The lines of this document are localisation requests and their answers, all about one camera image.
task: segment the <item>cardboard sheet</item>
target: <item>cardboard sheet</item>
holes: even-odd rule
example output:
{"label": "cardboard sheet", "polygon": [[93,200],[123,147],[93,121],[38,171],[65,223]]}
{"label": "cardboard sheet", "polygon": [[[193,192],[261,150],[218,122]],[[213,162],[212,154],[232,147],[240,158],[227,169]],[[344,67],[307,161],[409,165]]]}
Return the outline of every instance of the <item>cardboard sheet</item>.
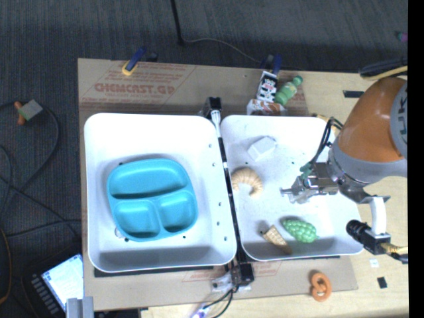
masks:
{"label": "cardboard sheet", "polygon": [[[196,114],[207,97],[220,97],[223,116],[246,114],[262,70],[177,64],[140,63],[128,77],[124,61],[78,60],[81,147],[81,200],[85,295],[93,296],[95,310],[152,307],[205,301],[211,280],[223,267],[96,278],[87,255],[87,190],[83,124],[98,112]],[[282,72],[288,81],[298,72]],[[289,115],[309,115],[300,88],[286,105]],[[332,281],[333,291],[356,290],[358,285],[349,257],[254,262],[256,279],[251,290],[235,299],[309,293],[311,273],[320,271]]]}

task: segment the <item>blue divided plate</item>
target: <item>blue divided plate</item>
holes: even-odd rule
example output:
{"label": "blue divided plate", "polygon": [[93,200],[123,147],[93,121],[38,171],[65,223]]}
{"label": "blue divided plate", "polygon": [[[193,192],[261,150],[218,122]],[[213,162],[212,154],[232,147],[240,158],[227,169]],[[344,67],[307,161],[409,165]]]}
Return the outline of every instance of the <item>blue divided plate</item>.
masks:
{"label": "blue divided plate", "polygon": [[149,241],[190,229],[197,201],[186,170],[170,159],[147,159],[116,167],[107,178],[107,197],[118,230]]}

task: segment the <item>screen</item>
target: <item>screen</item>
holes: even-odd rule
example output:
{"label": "screen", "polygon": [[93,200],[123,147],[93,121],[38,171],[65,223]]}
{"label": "screen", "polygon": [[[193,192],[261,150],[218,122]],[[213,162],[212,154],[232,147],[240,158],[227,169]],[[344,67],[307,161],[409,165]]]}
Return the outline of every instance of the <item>screen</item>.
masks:
{"label": "screen", "polygon": [[41,276],[64,311],[67,299],[84,297],[83,262],[80,254],[65,260]]}

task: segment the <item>toy croissant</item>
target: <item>toy croissant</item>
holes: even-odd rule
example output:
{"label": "toy croissant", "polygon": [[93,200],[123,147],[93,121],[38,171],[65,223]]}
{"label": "toy croissant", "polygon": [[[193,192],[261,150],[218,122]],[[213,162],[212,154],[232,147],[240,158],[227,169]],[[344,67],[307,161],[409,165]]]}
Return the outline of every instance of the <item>toy croissant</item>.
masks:
{"label": "toy croissant", "polygon": [[235,191],[239,190],[239,183],[252,186],[252,191],[250,191],[249,195],[253,198],[258,198],[263,190],[262,180],[259,178],[256,172],[250,168],[243,168],[236,171],[231,176],[231,183]]}

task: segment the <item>blue clamp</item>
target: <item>blue clamp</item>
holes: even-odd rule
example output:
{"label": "blue clamp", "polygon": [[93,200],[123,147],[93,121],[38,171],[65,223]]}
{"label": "blue clamp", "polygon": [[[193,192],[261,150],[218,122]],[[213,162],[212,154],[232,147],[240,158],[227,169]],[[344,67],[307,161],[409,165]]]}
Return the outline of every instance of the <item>blue clamp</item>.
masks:
{"label": "blue clamp", "polygon": [[130,76],[133,74],[137,67],[137,63],[140,61],[140,59],[144,56],[147,49],[146,47],[140,47],[137,52],[134,53],[132,58],[125,62],[124,66],[122,67],[122,73],[124,73],[126,76]]}
{"label": "blue clamp", "polygon": [[272,74],[275,76],[278,75],[278,72],[281,69],[281,65],[283,63],[283,58],[281,57],[281,54],[276,54],[274,57],[274,65],[272,66]]}

